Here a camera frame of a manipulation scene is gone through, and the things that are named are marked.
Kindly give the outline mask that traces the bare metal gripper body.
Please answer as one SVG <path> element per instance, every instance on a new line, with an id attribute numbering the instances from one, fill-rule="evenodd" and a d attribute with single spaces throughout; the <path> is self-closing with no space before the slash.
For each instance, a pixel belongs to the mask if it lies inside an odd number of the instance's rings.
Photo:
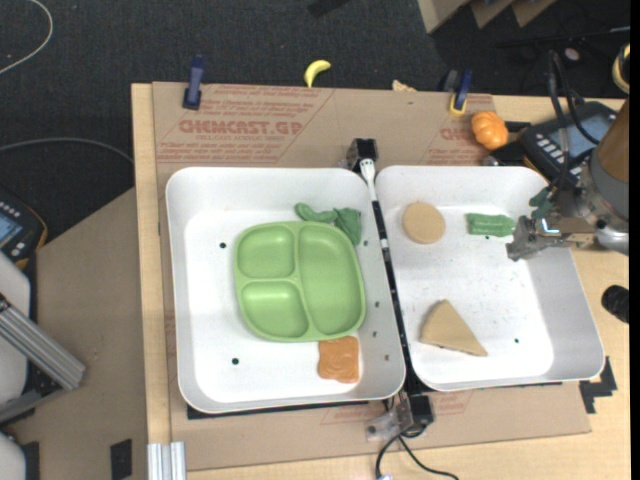
<path id="1" fill-rule="evenodd" d="M 558 210 L 549 211 L 545 217 L 535 220 L 535 231 L 546 239 L 578 247 L 598 245 L 625 256 L 629 255 L 628 222 L 609 213 L 573 213 L 563 215 Z"/>

